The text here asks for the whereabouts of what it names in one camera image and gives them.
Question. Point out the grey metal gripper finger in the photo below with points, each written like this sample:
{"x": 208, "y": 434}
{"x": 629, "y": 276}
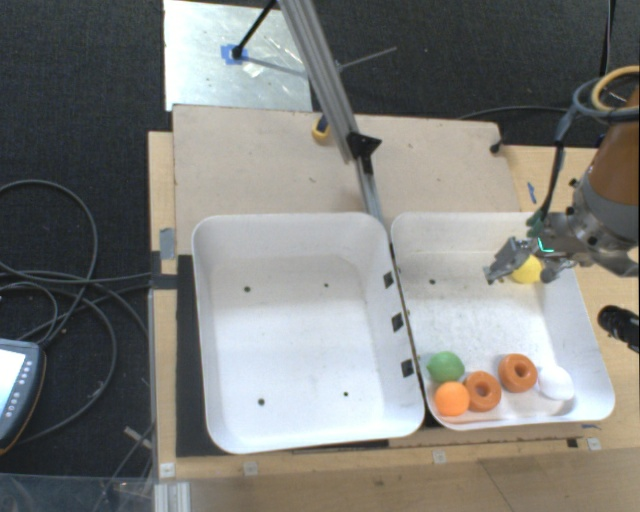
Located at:
{"x": 505, "y": 259}
{"x": 552, "y": 271}

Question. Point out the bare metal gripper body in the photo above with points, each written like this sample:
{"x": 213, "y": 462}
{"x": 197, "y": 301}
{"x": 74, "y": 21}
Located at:
{"x": 587, "y": 245}

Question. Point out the yellow lemon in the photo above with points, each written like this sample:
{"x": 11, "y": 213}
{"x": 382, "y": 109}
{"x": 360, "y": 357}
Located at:
{"x": 527, "y": 271}

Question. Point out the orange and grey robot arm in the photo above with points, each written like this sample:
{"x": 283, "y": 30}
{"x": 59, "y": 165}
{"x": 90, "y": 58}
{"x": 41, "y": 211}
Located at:
{"x": 617, "y": 160}

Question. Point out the white plastic tray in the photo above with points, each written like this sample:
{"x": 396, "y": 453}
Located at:
{"x": 480, "y": 325}
{"x": 295, "y": 340}

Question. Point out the white egg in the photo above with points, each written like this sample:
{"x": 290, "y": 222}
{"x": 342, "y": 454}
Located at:
{"x": 556, "y": 384}

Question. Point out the orange doughnut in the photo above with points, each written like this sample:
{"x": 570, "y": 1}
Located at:
{"x": 492, "y": 397}
{"x": 507, "y": 377}

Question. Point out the thin black rod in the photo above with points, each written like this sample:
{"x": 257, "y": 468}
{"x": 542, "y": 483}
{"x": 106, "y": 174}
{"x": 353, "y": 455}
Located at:
{"x": 406, "y": 325}

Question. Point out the green lime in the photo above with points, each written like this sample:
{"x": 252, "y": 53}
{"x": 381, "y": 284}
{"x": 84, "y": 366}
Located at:
{"x": 445, "y": 366}

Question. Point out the orange toy orange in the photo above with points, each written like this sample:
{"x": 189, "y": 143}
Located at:
{"x": 451, "y": 399}

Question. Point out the black cylinder on white bracket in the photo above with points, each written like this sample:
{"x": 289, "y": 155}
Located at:
{"x": 620, "y": 325}

